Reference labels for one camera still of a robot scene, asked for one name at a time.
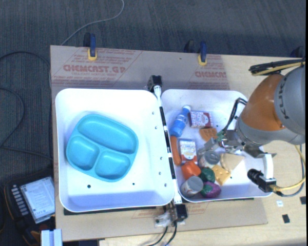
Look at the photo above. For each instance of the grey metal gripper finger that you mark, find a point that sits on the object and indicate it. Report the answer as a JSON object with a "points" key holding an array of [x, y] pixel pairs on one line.
{"points": [[208, 145], [232, 152]]}

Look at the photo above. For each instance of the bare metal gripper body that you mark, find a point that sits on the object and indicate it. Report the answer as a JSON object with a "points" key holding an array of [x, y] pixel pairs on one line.
{"points": [[232, 140]]}

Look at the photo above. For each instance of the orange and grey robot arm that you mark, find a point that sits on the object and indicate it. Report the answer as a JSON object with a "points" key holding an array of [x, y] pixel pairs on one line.
{"points": [[269, 106]]}

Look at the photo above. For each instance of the pale pizza slice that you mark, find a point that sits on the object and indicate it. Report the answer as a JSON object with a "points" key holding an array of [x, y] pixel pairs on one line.
{"points": [[231, 161]]}

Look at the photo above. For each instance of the brown biscuit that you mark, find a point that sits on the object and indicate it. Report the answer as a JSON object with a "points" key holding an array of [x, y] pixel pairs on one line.
{"points": [[207, 133]]}

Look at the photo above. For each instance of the small silver can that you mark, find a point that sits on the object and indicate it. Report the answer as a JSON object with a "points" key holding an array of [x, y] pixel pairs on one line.
{"points": [[210, 159]]}

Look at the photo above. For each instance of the orange and white carton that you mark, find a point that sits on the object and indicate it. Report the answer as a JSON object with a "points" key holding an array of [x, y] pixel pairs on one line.
{"points": [[188, 150]]}

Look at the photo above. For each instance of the yellow cheese wedge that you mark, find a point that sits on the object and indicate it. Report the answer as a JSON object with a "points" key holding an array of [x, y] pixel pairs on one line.
{"points": [[221, 175]]}

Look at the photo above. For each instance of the red and white carton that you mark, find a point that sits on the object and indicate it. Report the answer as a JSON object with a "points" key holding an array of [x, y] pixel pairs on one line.
{"points": [[200, 119]]}

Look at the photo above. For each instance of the green broccoli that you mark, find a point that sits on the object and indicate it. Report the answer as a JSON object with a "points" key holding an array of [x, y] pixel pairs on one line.
{"points": [[208, 174]]}

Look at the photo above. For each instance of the orange toy pepper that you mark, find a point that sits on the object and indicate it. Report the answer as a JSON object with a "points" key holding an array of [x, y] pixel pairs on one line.
{"points": [[190, 170]]}

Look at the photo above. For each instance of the orange carrot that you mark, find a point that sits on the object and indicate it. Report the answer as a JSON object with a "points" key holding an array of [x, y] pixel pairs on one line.
{"points": [[175, 151]]}

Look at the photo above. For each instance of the blue bottle with white cap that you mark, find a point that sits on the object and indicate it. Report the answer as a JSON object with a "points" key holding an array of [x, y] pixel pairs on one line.
{"points": [[179, 124]]}

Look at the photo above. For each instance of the white plastic tray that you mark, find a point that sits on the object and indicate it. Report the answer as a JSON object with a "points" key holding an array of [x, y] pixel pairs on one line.
{"points": [[246, 186], [149, 127]]}

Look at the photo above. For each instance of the purple and green eggplant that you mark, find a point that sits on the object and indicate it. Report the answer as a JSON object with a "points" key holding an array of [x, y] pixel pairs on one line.
{"points": [[211, 190]]}

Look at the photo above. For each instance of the white and orange can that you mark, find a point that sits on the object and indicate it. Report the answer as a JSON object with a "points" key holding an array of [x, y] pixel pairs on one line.
{"points": [[191, 187]]}

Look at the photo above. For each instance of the thin black and white rod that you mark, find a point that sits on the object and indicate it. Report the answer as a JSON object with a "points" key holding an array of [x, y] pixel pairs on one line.
{"points": [[165, 127]]}

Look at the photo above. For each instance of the blue divided plate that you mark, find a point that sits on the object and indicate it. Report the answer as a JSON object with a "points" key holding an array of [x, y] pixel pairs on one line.
{"points": [[102, 147]]}

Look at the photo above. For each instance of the brown cardboard board, red print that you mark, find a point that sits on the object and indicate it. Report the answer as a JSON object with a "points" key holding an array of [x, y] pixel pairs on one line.
{"points": [[118, 65]]}

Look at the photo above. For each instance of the black cylinder on white bracket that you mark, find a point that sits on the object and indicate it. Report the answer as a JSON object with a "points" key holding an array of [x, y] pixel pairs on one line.
{"points": [[261, 179]]}

